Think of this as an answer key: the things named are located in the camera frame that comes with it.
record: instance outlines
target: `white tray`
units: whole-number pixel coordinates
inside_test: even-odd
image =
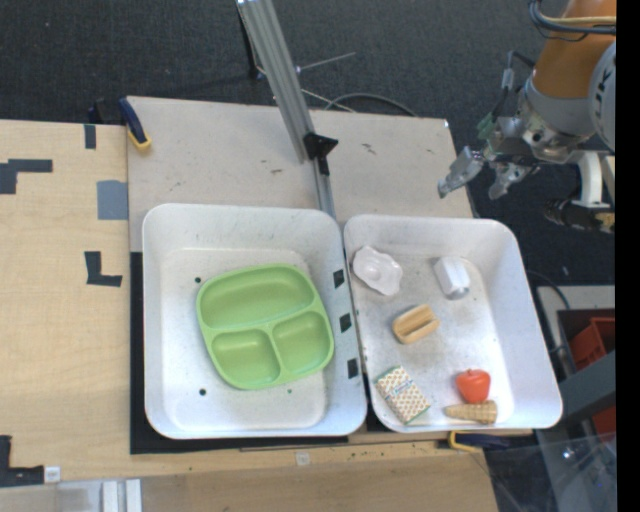
[[[501,223],[486,219],[446,219],[359,215],[344,232],[349,262],[368,245],[389,254],[403,269],[400,291],[384,296],[352,277],[364,365],[373,409],[397,432],[546,428],[562,414],[562,400],[540,330],[517,241]],[[463,258],[470,291],[449,300],[433,264],[439,257]],[[399,343],[393,319],[418,304],[429,304],[440,327],[410,345]],[[375,389],[375,380],[402,365],[431,404],[403,425]],[[489,398],[498,404],[494,425],[444,415],[462,403],[454,378],[467,368],[489,371]]]
[[[155,430],[206,439],[340,436],[358,429],[366,395],[342,237],[331,217],[310,209],[164,204],[146,215],[142,238],[145,410]],[[295,382],[235,389],[209,358],[196,295],[211,277],[278,262],[311,277],[331,321],[333,359]],[[344,283],[336,287],[334,272],[341,270]],[[353,325],[342,332],[347,314]]]

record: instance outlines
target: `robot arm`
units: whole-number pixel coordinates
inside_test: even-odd
[[[581,145],[598,135],[615,154],[616,0],[570,0],[561,18],[540,13],[541,0],[530,0],[533,22],[552,30],[536,63],[508,54],[498,105],[478,124],[481,150],[465,147],[438,183],[440,197],[464,186],[481,170],[496,179],[489,197],[497,199],[545,163],[573,164],[580,170],[579,197],[547,203],[552,221],[582,229],[612,232],[615,217],[603,204],[601,160],[606,151]],[[513,60],[531,68],[518,94],[517,111],[502,116],[513,91]]]

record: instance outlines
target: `toy tomato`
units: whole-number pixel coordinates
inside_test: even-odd
[[[484,370],[467,370],[456,376],[458,391],[467,402],[477,404],[489,396],[491,375]]]

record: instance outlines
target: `black floor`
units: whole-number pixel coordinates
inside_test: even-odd
[[[535,59],[545,43],[529,21],[525,0],[274,3],[305,90],[328,99],[375,94],[419,116],[445,118],[456,150],[477,144],[476,124],[499,97],[507,52]],[[550,15],[564,5],[544,2]],[[516,70],[523,83],[528,70]],[[126,95],[274,104],[268,83],[249,78],[233,0],[3,0],[0,72],[2,119],[84,123],[88,109],[102,98],[117,122],[115,102]],[[326,105],[307,98],[310,107]],[[345,104],[359,112],[407,115],[370,98]],[[542,171],[497,201],[487,197],[492,181],[480,175],[469,187],[470,197],[478,216],[514,231],[532,287],[614,284],[612,235],[544,218],[546,200],[566,197],[575,188],[574,170]],[[505,492],[497,489],[498,497]],[[517,492],[528,491],[520,487],[507,494]],[[503,510],[517,510],[508,501],[501,503]]]

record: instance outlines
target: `green plate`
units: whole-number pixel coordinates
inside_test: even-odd
[[[293,265],[259,265],[214,277],[200,288],[196,309],[213,364],[237,388],[300,379],[333,356],[322,300]]]

